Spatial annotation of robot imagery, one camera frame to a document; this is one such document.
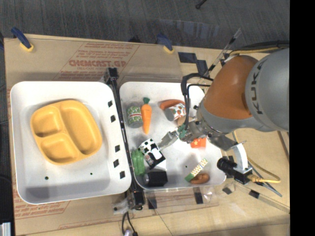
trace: dark gray floor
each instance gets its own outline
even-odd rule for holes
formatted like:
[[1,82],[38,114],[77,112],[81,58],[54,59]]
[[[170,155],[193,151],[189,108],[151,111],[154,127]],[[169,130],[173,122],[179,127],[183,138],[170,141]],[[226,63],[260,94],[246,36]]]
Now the dark gray floor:
[[[0,31],[224,48],[238,28],[238,45],[289,40],[290,0],[0,0]],[[0,54],[0,176],[10,177],[4,55]]]

